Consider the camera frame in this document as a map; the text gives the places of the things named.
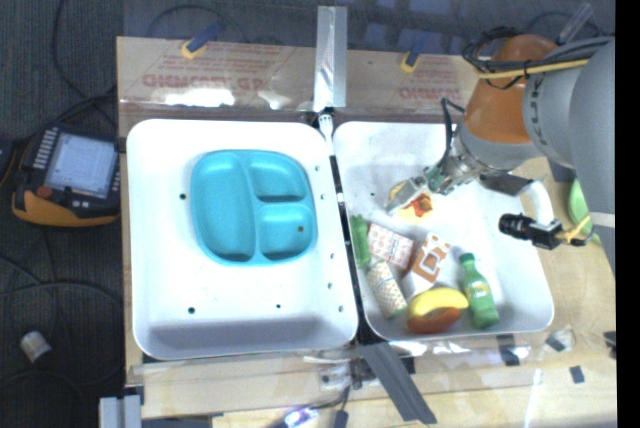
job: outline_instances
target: snack package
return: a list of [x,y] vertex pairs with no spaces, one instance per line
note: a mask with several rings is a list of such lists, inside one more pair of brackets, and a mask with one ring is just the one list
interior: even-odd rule
[[417,247],[411,268],[402,278],[402,290],[407,299],[431,288],[438,278],[451,244],[435,233],[429,233]]
[[372,223],[369,226],[367,242],[374,261],[386,261],[403,273],[409,268],[413,251],[412,239]]

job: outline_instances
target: bottle label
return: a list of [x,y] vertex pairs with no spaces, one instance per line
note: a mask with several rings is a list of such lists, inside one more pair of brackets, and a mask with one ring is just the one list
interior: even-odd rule
[[489,289],[489,284],[481,280],[476,280],[469,283],[464,292],[466,293],[467,298],[472,299],[487,296],[491,293],[491,290]]

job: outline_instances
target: green round object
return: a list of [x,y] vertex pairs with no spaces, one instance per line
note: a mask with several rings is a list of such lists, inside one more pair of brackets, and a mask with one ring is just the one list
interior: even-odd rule
[[[571,190],[569,191],[568,211],[571,221],[576,225],[578,225],[582,219],[589,214],[589,209],[587,208],[587,203],[584,200],[582,188],[577,179],[574,179],[573,184],[571,185]],[[591,223],[591,220],[589,220],[584,225],[581,232],[587,236],[591,232],[592,226],[593,224]],[[594,234],[591,239],[596,243],[600,243],[600,238],[598,238],[597,234]]]

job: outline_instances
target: green object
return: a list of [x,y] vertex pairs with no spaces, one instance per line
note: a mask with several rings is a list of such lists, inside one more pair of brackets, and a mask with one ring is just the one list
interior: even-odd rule
[[351,225],[351,238],[353,239],[353,252],[356,257],[358,268],[366,268],[371,262],[369,243],[367,242],[367,221],[362,215],[352,215],[349,217]]
[[500,321],[500,315],[493,300],[493,293],[487,279],[476,269],[476,258],[470,252],[460,256],[464,268],[462,289],[469,300],[476,328],[487,328]]
[[[571,190],[569,191],[569,205],[567,211],[569,211],[569,218],[571,218],[571,221],[575,225],[578,225],[580,222],[582,222],[582,219],[589,214],[589,208],[587,207],[587,203],[584,200],[582,187],[580,186],[580,183],[577,179],[574,179],[573,184],[571,185]],[[593,224],[591,223],[591,220],[589,220],[584,225],[581,232],[585,236],[588,236],[591,232],[592,227]],[[591,238],[591,241],[600,243],[600,238],[598,238],[597,234],[594,234]]]

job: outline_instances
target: blue plate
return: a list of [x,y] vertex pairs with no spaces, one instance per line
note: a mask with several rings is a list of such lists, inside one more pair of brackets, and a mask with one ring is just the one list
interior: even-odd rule
[[214,151],[191,173],[198,244],[225,264],[269,265],[299,258],[317,238],[307,176],[294,159],[260,150]]

